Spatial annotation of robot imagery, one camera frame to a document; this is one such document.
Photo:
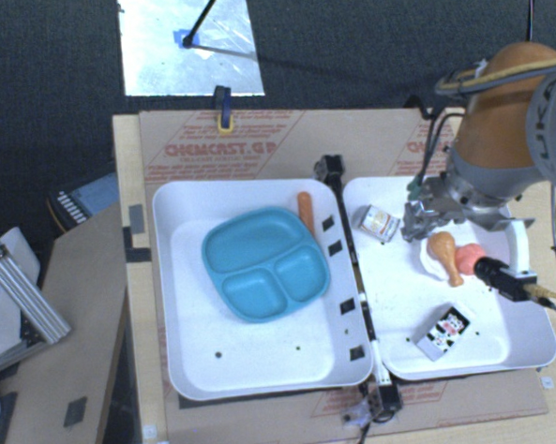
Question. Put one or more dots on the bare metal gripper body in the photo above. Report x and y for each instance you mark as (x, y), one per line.
(464, 200)

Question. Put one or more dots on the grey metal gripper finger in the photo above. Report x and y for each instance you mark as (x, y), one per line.
(410, 220)
(429, 228)

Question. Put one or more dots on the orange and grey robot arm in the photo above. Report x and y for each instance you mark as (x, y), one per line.
(497, 128)

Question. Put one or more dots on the orange chicken drumstick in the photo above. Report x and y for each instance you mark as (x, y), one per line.
(444, 250)

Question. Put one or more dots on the white toy food piece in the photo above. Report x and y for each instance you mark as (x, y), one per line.
(427, 261)

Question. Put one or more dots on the small white can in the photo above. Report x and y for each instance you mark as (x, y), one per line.
(376, 222)

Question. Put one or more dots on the pink toy food piece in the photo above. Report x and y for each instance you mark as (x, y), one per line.
(468, 256)

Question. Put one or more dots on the thin black and white rod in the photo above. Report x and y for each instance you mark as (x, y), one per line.
(356, 268)

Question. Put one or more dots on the white plastic tray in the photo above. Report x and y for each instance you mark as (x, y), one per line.
(405, 302)
(197, 352)

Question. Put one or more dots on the small white printed carton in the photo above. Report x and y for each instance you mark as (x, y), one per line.
(446, 330)

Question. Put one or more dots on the blue divided plate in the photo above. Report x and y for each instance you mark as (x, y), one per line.
(251, 246)

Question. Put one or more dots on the brown cardboard board red print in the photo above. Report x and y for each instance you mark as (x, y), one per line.
(264, 142)

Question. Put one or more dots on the black cylinder on white bracket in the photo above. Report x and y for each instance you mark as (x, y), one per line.
(497, 271)

